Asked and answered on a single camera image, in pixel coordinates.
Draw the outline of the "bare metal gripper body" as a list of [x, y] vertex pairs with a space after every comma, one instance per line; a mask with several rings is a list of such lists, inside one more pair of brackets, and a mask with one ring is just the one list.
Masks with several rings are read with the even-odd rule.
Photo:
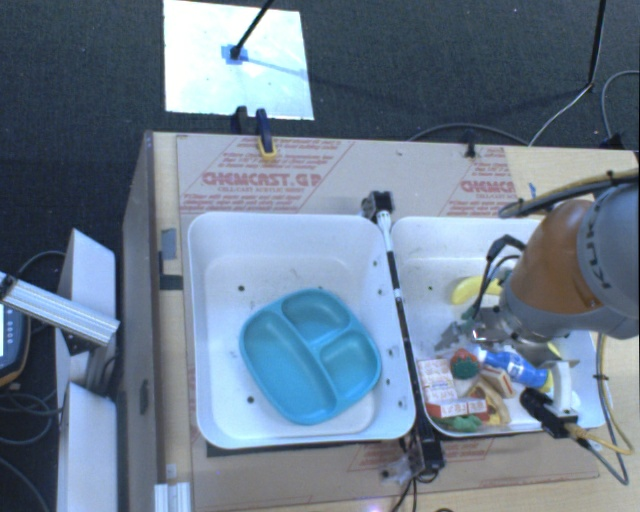
[[470, 341], [483, 349], [497, 352], [511, 348], [536, 368], [563, 359], [559, 343], [571, 336], [569, 332], [549, 337], [519, 327], [518, 323], [510, 324], [500, 308], [470, 309]]

